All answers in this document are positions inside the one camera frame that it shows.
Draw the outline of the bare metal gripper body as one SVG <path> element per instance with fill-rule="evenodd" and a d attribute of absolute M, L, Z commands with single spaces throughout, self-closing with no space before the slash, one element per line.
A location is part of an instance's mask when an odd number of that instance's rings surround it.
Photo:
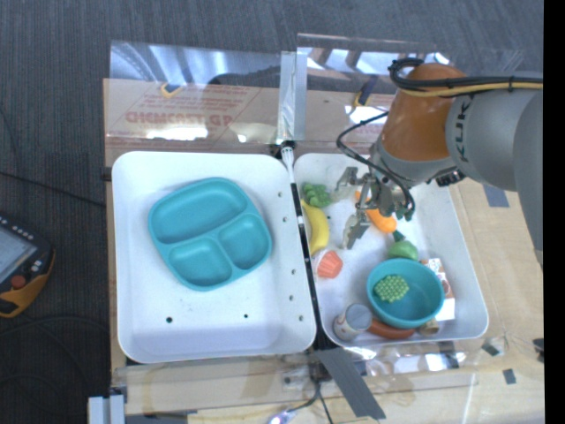
<path fill-rule="evenodd" d="M 366 173 L 361 179 L 361 191 L 357 208 L 367 212 L 378 210 L 382 216 L 411 220 L 414 215 L 414 200 L 403 184 L 388 176 Z"/>

